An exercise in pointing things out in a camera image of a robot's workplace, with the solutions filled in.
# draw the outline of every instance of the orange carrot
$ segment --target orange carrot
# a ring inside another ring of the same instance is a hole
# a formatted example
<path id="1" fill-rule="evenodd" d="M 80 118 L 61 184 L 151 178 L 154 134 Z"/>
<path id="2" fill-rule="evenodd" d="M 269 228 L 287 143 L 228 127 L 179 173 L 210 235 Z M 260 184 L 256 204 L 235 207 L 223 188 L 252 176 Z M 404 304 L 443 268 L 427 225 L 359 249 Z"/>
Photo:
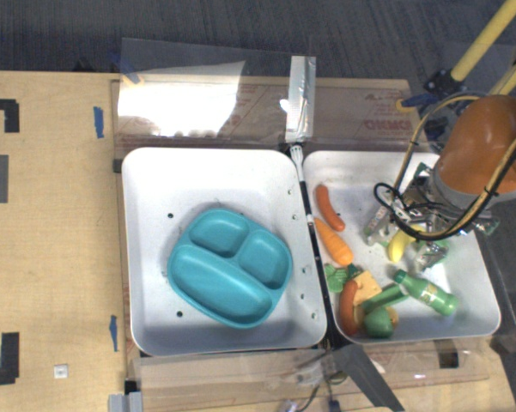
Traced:
<path id="1" fill-rule="evenodd" d="M 347 267 L 353 262 L 353 251 L 330 226 L 319 218 L 315 218 L 315 227 L 326 250 L 339 265 Z"/>
<path id="2" fill-rule="evenodd" d="M 324 185 L 317 186 L 315 188 L 315 197 L 317 198 L 320 213 L 325 218 L 325 221 L 332 229 L 342 232 L 345 229 L 345 223 L 332 208 L 328 188 Z"/>
<path id="3" fill-rule="evenodd" d="M 359 326 L 355 321 L 353 306 L 353 300 L 358 289 L 359 284 L 355 280 L 350 279 L 343 284 L 343 290 L 340 294 L 340 328 L 348 336 L 353 336 L 359 330 Z"/>

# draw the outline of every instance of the bottle label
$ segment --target bottle label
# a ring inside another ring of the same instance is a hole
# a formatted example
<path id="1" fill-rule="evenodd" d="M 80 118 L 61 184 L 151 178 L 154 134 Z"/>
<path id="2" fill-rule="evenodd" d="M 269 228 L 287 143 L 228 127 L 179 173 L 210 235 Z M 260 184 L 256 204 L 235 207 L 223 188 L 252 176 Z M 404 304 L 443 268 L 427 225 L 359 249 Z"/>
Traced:
<path id="1" fill-rule="evenodd" d="M 434 301 L 437 299 L 437 287 L 429 283 L 422 291 L 422 294 L 420 294 L 420 297 L 418 298 L 426 305 L 431 305 L 434 303 Z"/>

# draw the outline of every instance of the wooden table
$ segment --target wooden table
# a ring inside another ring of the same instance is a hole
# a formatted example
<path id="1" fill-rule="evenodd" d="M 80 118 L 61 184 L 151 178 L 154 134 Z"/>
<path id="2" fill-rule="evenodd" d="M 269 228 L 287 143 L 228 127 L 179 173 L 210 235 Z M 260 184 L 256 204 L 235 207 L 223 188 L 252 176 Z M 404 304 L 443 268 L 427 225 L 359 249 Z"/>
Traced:
<path id="1" fill-rule="evenodd" d="M 18 133 L 4 132 L 0 112 L 0 155 L 9 157 L 8 202 L 0 203 L 0 341 L 5 332 L 20 337 L 19 378 L 0 385 L 0 411 L 105 411 L 108 396 L 124 391 L 118 175 L 112 170 L 111 84 L 117 80 L 114 74 L 0 72 L 0 99 L 20 105 Z M 94 107 L 105 119 L 101 138 Z M 488 347 L 484 356 L 487 379 L 395 393 L 407 410 L 516 410 L 500 358 Z M 56 365 L 68 365 L 67 378 L 54 377 Z M 339 399 L 344 410 L 371 407 L 360 393 Z M 326 410 L 325 400 L 308 410 Z"/>

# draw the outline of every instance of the black tape mark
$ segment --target black tape mark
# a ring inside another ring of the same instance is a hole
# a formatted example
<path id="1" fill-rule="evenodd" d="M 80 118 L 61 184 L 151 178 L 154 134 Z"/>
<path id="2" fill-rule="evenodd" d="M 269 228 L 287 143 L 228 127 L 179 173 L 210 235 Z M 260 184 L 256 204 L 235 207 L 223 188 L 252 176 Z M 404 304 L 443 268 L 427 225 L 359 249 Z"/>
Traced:
<path id="1" fill-rule="evenodd" d="M 4 133 L 18 133 L 19 104 L 15 100 L 0 100 L 0 110 L 3 110 Z"/>
<path id="2" fill-rule="evenodd" d="M 2 333 L 0 385 L 12 385 L 19 377 L 19 333 Z"/>

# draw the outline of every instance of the toy bottle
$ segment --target toy bottle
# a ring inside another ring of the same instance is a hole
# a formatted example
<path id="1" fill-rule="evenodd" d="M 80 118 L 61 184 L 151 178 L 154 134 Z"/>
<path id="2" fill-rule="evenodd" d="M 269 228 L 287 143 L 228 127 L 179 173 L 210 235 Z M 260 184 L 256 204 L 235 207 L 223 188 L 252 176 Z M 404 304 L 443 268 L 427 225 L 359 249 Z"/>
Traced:
<path id="1" fill-rule="evenodd" d="M 409 276 L 404 270 L 398 270 L 395 282 L 402 284 L 410 296 L 430 306 L 443 316 L 450 316 L 458 307 L 458 299 L 432 282 L 423 278 Z"/>

